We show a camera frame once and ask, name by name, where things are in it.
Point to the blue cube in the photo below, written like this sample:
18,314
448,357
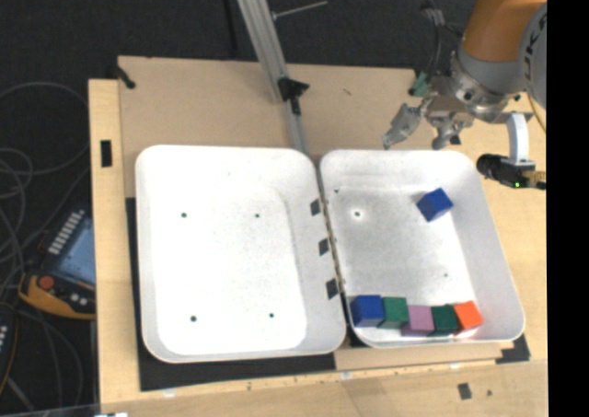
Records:
367,310
435,204

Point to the black cylinder on white bracket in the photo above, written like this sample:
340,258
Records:
504,169

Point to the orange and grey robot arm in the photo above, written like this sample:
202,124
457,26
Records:
501,15

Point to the green cube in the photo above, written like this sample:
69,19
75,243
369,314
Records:
444,318
395,311

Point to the orange cube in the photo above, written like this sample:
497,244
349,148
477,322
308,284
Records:
468,315

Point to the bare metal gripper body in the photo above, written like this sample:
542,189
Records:
465,104

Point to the purple cube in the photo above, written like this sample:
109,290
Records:
419,319

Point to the brown cardboard board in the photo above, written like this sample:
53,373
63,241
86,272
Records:
207,102

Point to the white plastic tray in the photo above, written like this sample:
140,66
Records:
230,258
396,249

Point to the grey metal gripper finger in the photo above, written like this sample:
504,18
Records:
401,126
445,134

